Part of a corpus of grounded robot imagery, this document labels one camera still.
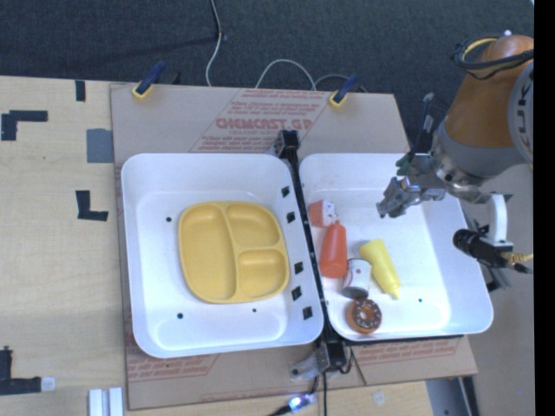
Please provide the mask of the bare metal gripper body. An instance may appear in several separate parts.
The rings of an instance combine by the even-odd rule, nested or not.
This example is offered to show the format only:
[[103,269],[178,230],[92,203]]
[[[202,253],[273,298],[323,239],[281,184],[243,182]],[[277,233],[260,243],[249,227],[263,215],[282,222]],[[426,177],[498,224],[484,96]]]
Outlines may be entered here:
[[471,204],[483,204],[492,195],[480,190],[485,180],[460,169],[444,154],[408,153],[402,157],[402,201],[418,205],[423,201],[452,196]]

